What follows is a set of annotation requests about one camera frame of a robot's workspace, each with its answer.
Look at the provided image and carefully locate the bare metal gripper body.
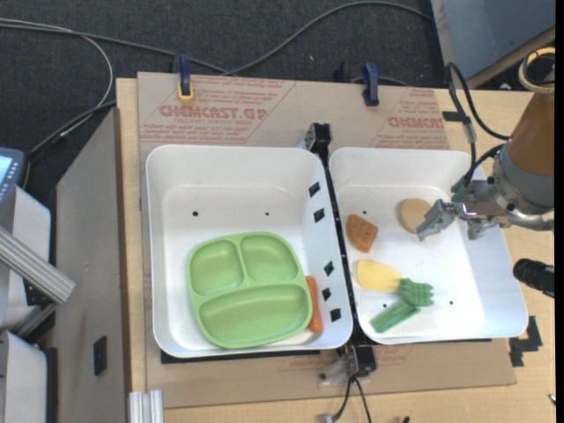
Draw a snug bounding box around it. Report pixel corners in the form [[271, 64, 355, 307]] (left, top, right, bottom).
[[456, 178, 555, 233]]

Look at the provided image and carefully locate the white plastic tray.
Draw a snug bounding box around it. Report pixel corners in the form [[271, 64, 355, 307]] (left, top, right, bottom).
[[328, 146, 530, 346], [145, 144, 355, 360]]

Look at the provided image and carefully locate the brown toy waffle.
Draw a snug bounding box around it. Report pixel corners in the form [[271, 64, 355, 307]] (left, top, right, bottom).
[[345, 212, 380, 254]]

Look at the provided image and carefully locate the green toy vegetable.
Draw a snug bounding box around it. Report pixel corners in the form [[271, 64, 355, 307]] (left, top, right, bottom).
[[369, 277, 435, 336]]

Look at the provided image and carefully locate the yellow flat toy slice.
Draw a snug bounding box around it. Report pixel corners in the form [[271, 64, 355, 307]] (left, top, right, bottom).
[[355, 259, 404, 294]]

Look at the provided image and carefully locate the brown cardboard board red print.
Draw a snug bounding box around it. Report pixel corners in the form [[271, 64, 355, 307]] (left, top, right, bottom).
[[136, 71, 518, 398]]

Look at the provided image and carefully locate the green divided plate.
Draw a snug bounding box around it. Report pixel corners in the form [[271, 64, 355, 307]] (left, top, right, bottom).
[[186, 231, 315, 351]]

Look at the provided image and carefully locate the black cylinder on white bracket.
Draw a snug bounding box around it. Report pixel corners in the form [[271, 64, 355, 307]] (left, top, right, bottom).
[[512, 257, 556, 300]]

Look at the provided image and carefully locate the black block with thin wires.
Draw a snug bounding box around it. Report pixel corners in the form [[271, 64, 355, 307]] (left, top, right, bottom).
[[307, 122, 333, 154], [353, 345, 379, 377]]

